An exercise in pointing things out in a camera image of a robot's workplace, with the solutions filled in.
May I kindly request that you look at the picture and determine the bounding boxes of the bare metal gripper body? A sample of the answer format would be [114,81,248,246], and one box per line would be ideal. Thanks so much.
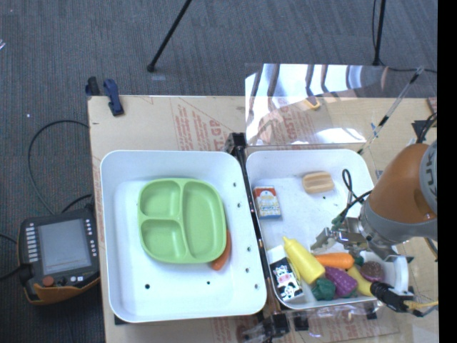
[334,216,380,257]

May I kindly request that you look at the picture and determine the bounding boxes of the white plastic tray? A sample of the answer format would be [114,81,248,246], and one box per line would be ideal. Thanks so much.
[245,148,399,311]
[99,149,268,324]

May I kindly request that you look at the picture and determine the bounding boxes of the orange carrot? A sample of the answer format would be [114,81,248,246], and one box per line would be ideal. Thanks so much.
[314,252,365,270]

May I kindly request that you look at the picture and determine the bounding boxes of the yellow mustard bottle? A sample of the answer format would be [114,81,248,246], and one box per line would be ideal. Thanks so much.
[282,236,326,286]

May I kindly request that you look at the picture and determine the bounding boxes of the brown doughnut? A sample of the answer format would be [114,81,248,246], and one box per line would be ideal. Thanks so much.
[359,260,386,283]

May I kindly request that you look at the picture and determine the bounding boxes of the purple grapes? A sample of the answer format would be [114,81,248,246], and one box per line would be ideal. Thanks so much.
[323,265,359,299]

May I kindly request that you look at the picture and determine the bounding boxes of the yellow banana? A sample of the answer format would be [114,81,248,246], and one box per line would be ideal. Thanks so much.
[346,264,374,297]

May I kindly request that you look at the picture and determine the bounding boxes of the green broccoli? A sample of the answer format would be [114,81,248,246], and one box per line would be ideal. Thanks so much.
[311,277,337,302]

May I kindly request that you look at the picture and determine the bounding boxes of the tan bread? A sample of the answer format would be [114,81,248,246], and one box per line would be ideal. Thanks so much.
[301,170,336,195]

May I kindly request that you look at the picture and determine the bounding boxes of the white cow print carton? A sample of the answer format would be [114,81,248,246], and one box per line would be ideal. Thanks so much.
[267,244,305,303]

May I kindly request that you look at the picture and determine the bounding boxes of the orange and blue carton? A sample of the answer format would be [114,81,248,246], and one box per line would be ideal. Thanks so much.
[252,185,283,220]

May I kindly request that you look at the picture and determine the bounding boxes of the thin black rod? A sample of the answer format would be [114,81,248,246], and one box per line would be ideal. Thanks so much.
[234,144,278,316]

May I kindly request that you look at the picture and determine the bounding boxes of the orange sausage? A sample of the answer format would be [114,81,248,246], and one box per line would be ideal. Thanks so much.
[210,229,233,272]

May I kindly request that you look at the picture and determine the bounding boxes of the green divided plate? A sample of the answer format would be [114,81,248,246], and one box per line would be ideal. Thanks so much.
[137,178,229,265]

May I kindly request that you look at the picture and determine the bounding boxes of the brown cardboard board red print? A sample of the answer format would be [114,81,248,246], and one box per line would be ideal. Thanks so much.
[87,94,438,343]

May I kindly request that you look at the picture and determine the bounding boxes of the black cylinder on white bracket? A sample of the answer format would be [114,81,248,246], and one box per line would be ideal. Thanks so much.
[359,249,417,314]

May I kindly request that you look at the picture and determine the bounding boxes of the black block with thin wires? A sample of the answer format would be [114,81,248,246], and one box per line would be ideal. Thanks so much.
[255,312,291,339]
[221,131,247,154]

